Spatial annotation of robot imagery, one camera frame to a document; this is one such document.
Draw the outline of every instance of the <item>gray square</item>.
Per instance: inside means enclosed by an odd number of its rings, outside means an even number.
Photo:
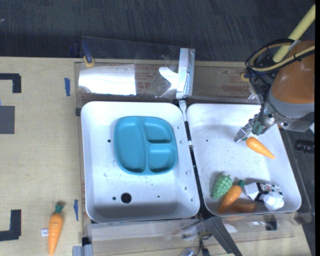
[[[15,106],[0,106],[0,134],[15,133]]]

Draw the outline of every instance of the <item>black drain hole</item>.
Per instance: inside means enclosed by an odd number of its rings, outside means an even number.
[[[129,204],[131,202],[131,195],[129,193],[123,193],[121,196],[121,201],[125,204]]]

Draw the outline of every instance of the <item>white crumpled object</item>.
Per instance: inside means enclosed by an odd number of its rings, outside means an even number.
[[[285,205],[284,197],[278,192],[271,191],[268,194],[263,195],[262,199],[264,206],[269,211],[275,211]]]

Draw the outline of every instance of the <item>dark floor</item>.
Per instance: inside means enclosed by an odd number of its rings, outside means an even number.
[[[195,48],[198,61],[244,62],[286,38],[312,0],[1,0],[0,56],[71,57],[81,36]],[[315,23],[301,40],[315,39]],[[300,184],[301,212],[315,212],[315,155],[293,149],[314,134],[282,132]],[[303,224],[315,255],[315,215]]]

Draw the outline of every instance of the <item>orange toy carrot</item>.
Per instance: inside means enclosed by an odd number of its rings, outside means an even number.
[[[229,191],[223,197],[220,208],[218,210],[219,213],[222,213],[225,209],[232,205],[234,201],[236,201],[236,199],[241,195],[241,187],[243,187],[244,185],[245,182],[242,179],[240,179],[238,185],[233,185],[229,189]]]
[[[253,151],[264,155],[265,157],[275,159],[276,157],[255,137],[249,137],[245,139],[246,145]]]
[[[58,239],[59,239],[61,229],[62,229],[62,226],[64,223],[64,220],[60,215],[60,212],[62,209],[63,209],[63,206],[57,204],[55,206],[55,212],[51,216],[50,221],[49,221],[48,245],[49,245],[50,256],[52,256],[56,250]]]

